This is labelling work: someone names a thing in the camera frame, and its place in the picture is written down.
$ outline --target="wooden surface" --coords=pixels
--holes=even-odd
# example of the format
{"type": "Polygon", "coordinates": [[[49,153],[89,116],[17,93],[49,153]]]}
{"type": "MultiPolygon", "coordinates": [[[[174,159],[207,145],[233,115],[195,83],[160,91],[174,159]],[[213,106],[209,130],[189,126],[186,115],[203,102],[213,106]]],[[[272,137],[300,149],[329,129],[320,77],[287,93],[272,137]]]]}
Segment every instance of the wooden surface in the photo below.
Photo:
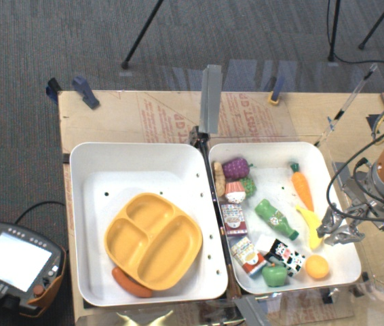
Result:
{"type": "MultiPolygon", "coordinates": [[[[199,92],[94,91],[94,94],[100,101],[100,106],[95,110],[91,110],[77,92],[61,92],[58,96],[62,150],[66,155],[76,145],[86,141],[186,143],[192,127],[199,125],[199,92]]],[[[210,142],[315,143],[327,128],[329,119],[335,117],[349,95],[282,93],[279,104],[275,106],[267,101],[269,93],[223,92],[219,134],[213,134],[210,142]]],[[[331,175],[334,174],[335,162],[345,162],[371,142],[371,127],[367,118],[369,115],[379,115],[383,110],[384,103],[380,94],[359,94],[355,98],[335,130],[320,145],[331,175]]],[[[384,145],[374,146],[362,156],[374,162],[383,149],[384,145]]],[[[92,319],[97,325],[97,314],[104,318],[110,314],[104,308],[83,308],[83,300],[77,287],[73,202],[68,164],[64,164],[64,182],[75,319],[78,321],[86,317],[88,325],[92,319]]],[[[345,195],[339,193],[339,197],[345,198],[345,195]]],[[[348,199],[341,199],[342,206],[345,201],[349,204],[348,199]]],[[[370,277],[370,281],[359,286],[365,294],[363,297],[355,297],[352,292],[342,290],[341,298],[350,301],[349,307],[353,308],[353,313],[349,313],[349,316],[336,314],[336,319],[331,321],[324,321],[324,314],[322,318],[318,315],[309,322],[323,321],[313,323],[314,325],[384,325],[384,232],[378,231],[369,222],[362,223],[359,229],[366,233],[365,239],[356,245],[362,269],[370,277]],[[383,291],[378,291],[377,288],[381,287],[383,291]]]]}

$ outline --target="gray carpet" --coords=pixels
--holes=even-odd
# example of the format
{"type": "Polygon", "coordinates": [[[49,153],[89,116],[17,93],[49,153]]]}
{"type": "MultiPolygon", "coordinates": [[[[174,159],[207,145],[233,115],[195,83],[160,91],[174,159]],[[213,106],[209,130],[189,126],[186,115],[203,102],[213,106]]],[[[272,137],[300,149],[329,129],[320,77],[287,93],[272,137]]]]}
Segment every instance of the gray carpet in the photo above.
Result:
{"type": "MultiPolygon", "coordinates": [[[[341,0],[334,62],[328,60],[336,0],[165,0],[121,68],[157,0],[0,0],[0,221],[42,200],[64,202],[58,107],[45,87],[84,76],[94,90],[201,90],[221,65],[224,91],[384,92],[384,0],[341,0]]],[[[67,247],[64,207],[47,204],[20,222],[67,247]]],[[[0,325],[73,324],[71,284],[40,318],[0,310],[0,325]]]]}

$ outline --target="toy carrot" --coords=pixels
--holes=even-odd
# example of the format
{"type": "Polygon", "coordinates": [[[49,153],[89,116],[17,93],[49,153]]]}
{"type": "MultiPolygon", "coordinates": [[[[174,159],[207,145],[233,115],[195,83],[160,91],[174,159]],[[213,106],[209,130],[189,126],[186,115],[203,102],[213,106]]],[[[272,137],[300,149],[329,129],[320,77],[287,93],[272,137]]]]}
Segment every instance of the toy carrot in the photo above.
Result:
{"type": "Polygon", "coordinates": [[[293,170],[292,182],[294,189],[296,190],[299,198],[303,201],[303,204],[308,210],[314,211],[313,197],[309,189],[308,180],[305,175],[299,172],[299,164],[293,163],[290,165],[293,170]]]}

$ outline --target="orange ball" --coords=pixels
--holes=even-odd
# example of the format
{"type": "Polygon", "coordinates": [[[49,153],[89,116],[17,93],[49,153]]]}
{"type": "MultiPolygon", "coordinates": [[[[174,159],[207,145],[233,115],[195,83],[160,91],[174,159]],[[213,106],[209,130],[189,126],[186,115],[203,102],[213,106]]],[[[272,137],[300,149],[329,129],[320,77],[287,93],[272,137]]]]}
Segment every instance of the orange ball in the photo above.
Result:
{"type": "Polygon", "coordinates": [[[311,278],[324,278],[329,273],[328,261],[320,255],[311,255],[305,260],[305,270],[311,278]]]}

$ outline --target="blue clamp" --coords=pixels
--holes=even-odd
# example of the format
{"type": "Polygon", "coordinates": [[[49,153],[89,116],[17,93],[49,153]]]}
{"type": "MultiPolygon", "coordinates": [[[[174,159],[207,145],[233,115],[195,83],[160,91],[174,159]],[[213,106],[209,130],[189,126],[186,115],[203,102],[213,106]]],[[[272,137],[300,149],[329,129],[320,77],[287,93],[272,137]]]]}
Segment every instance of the blue clamp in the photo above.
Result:
{"type": "Polygon", "coordinates": [[[273,90],[271,91],[271,94],[269,95],[269,98],[267,101],[269,101],[273,105],[278,105],[280,102],[280,92],[282,85],[284,84],[285,77],[280,76],[275,83],[275,86],[273,87],[273,90]]]}
{"type": "Polygon", "coordinates": [[[91,109],[99,106],[100,101],[94,96],[90,85],[88,84],[86,78],[82,76],[76,76],[73,79],[72,85],[76,91],[83,94],[83,101],[86,105],[88,105],[91,109]]]}
{"type": "Polygon", "coordinates": [[[62,91],[62,88],[59,86],[55,77],[52,77],[47,83],[45,88],[45,93],[49,98],[51,98],[56,104],[58,104],[58,93],[62,91]]]}

